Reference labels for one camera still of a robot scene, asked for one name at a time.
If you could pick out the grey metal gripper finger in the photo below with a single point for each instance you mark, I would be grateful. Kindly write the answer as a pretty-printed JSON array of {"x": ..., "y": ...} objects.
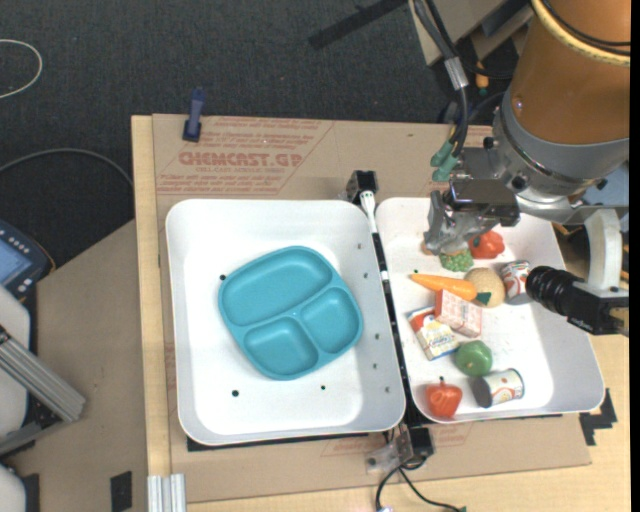
[
  {"x": 465, "y": 234},
  {"x": 436, "y": 225}
]

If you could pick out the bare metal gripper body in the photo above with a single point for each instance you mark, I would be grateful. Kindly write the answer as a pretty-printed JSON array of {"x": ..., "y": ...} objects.
[{"x": 482, "y": 197}]

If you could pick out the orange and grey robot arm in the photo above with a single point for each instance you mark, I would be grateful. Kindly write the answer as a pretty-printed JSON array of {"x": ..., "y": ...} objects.
[{"x": 570, "y": 75}]

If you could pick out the red bell pepper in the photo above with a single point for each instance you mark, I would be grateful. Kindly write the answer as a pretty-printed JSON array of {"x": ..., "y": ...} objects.
[{"x": 489, "y": 245}]

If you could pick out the green grapes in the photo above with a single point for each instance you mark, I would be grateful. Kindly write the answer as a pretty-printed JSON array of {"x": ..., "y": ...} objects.
[{"x": 456, "y": 261}]

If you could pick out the orange carrot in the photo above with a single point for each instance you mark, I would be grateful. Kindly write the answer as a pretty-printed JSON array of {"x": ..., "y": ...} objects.
[{"x": 445, "y": 284}]

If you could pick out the small red and white can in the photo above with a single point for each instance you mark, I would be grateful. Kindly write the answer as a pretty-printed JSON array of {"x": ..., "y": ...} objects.
[{"x": 515, "y": 280}]

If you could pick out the thin black and white rod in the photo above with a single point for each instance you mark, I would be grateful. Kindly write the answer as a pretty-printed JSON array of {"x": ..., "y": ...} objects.
[{"x": 384, "y": 270}]

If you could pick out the pink carton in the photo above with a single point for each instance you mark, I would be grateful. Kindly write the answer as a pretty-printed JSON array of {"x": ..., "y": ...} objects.
[{"x": 460, "y": 312}]

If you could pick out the white blue and yellow carton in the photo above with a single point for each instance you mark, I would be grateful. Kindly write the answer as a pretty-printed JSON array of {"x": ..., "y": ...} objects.
[{"x": 434, "y": 337}]

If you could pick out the green apple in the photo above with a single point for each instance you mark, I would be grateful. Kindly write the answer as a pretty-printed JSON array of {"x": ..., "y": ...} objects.
[{"x": 473, "y": 357}]

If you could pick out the white plastic tray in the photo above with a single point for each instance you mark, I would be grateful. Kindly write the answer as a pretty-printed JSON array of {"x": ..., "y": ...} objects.
[
  {"x": 540, "y": 350},
  {"x": 210, "y": 350}
]

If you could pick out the brown cardboard board red print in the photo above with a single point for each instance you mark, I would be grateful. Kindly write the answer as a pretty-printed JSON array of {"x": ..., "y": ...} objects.
[{"x": 310, "y": 155}]

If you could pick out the white can with grey lid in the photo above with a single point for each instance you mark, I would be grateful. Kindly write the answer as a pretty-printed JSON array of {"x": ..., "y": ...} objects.
[{"x": 502, "y": 387}]

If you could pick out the orange bell pepper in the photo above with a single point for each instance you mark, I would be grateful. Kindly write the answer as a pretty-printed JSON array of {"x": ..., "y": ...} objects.
[{"x": 443, "y": 399}]

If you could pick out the blue divided plate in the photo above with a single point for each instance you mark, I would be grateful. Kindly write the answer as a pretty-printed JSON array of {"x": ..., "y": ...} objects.
[{"x": 280, "y": 290}]

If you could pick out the black cylinder on white bracket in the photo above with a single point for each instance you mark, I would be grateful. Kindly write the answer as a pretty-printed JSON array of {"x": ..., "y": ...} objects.
[{"x": 587, "y": 300}]

